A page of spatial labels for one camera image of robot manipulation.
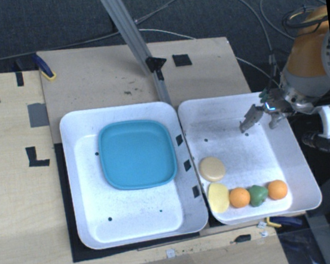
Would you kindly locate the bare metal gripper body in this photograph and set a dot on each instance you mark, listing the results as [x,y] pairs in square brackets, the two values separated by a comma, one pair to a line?
[281,101]

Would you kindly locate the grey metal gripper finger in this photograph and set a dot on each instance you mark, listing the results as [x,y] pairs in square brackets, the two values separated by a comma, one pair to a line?
[250,117]
[275,119]

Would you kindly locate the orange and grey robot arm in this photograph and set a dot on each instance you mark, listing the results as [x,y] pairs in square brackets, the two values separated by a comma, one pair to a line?
[308,52]

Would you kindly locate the white plastic tray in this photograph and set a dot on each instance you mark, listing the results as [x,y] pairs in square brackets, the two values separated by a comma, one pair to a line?
[139,213]
[247,159]

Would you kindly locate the beige round biscuit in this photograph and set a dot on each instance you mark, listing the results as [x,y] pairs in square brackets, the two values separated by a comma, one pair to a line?
[212,169]

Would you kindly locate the orange toy orange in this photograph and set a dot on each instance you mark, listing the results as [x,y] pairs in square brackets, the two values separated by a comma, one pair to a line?
[277,189]
[239,197]

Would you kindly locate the green toy pepper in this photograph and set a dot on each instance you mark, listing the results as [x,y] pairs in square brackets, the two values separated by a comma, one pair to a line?
[258,196]

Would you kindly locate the yellow oval toy food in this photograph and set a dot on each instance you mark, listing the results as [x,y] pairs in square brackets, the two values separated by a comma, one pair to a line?
[218,198]

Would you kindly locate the blue plate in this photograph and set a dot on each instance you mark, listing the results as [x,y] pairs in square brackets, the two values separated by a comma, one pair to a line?
[137,153]

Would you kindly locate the pale wood board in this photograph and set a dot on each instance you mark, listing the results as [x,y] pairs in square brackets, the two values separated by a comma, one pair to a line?
[95,80]

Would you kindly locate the black cylinder on white bracket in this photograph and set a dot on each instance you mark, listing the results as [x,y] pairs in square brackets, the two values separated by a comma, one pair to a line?
[328,122]

